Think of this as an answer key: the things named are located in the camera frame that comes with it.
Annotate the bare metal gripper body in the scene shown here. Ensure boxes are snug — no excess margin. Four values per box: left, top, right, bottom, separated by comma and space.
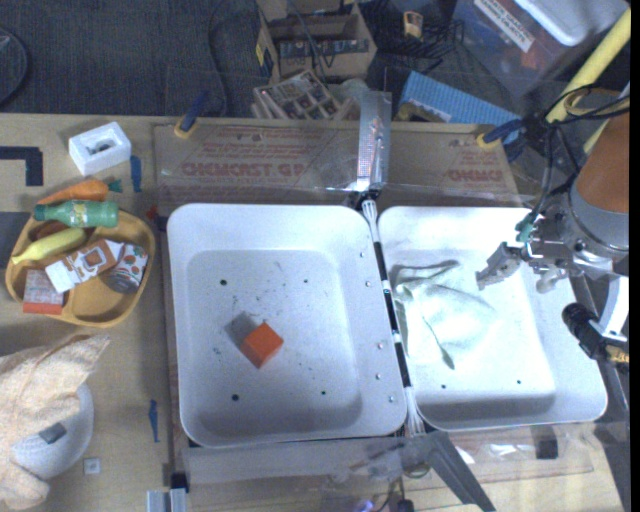
518, 213, 631, 281

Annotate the pale white cloth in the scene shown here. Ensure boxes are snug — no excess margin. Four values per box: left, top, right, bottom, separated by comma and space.
388, 258, 502, 372

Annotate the white plastic tray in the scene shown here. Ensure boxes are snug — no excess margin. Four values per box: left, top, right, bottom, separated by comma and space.
165, 201, 409, 448
376, 204, 609, 433

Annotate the orange cube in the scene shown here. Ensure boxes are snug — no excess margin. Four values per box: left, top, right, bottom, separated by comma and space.
240, 321, 285, 370

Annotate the brown cardboard board red print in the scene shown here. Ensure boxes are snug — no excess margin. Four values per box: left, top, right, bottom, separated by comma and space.
151, 118, 597, 477

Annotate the small printed can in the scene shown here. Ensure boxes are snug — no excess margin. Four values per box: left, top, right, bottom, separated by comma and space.
101, 242, 150, 295

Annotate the orange divided plate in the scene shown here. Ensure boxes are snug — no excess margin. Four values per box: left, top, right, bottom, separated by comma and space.
4, 206, 157, 330

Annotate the white foam box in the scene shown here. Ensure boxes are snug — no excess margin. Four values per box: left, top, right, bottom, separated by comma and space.
67, 120, 133, 178

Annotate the white and orange carton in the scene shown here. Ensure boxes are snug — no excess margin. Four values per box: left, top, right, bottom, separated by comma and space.
44, 238, 125, 295

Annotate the green bottle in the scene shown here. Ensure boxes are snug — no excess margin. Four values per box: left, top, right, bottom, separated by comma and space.
33, 199, 121, 229

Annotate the orange carrot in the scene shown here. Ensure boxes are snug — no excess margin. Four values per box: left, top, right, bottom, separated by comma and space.
36, 178, 124, 207

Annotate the yellow banana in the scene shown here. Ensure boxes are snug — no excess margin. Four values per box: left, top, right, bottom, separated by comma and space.
10, 227, 89, 267

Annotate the orange and white packet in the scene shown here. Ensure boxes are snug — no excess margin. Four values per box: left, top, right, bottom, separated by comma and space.
21, 269, 67, 317

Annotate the white bowl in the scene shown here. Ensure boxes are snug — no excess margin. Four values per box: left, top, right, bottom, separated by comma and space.
9, 381, 96, 482

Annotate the peach towel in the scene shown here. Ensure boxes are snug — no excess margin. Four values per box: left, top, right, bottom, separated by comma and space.
0, 333, 112, 512

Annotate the black cylinder on white bracket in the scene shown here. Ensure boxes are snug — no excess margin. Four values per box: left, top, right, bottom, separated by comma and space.
560, 274, 631, 362

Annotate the black block with thin wires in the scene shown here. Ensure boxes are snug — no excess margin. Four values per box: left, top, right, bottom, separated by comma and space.
350, 185, 387, 208

